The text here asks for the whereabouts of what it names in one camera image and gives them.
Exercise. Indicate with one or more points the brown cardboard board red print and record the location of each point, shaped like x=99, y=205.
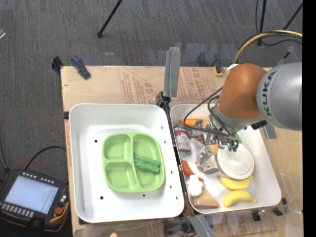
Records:
x=106, y=88

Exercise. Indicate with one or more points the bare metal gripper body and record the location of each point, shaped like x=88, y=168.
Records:
x=221, y=138

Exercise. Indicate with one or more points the white lumpy toy food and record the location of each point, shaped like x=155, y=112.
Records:
x=195, y=185

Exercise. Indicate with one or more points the yellow banana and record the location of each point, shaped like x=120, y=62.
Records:
x=237, y=197
x=234, y=183

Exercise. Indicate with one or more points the white bowl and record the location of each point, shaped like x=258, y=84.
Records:
x=237, y=164

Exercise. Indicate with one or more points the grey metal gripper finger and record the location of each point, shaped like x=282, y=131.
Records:
x=204, y=155
x=197, y=130

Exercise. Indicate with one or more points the green toy vegetable sticks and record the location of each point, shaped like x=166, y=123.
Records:
x=147, y=164

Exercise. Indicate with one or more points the white plastic tray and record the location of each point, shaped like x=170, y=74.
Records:
x=264, y=181
x=89, y=162

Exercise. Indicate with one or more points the tan pizza slice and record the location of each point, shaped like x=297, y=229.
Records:
x=206, y=200

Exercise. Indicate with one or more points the orange carrot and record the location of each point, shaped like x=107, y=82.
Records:
x=190, y=122

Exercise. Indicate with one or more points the yellow cheese wedge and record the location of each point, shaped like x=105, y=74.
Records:
x=214, y=150

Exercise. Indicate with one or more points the black tripod stand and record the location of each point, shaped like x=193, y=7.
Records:
x=263, y=13
x=112, y=13

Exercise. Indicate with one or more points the green divided plate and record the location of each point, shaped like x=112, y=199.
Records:
x=118, y=174

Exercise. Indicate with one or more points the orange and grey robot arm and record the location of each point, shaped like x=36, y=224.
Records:
x=279, y=97

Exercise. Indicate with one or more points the brown sausage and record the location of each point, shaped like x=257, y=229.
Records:
x=187, y=169

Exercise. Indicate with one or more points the brown biscuit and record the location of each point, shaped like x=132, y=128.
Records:
x=198, y=138

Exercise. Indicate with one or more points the pink carton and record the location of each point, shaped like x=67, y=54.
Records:
x=182, y=141

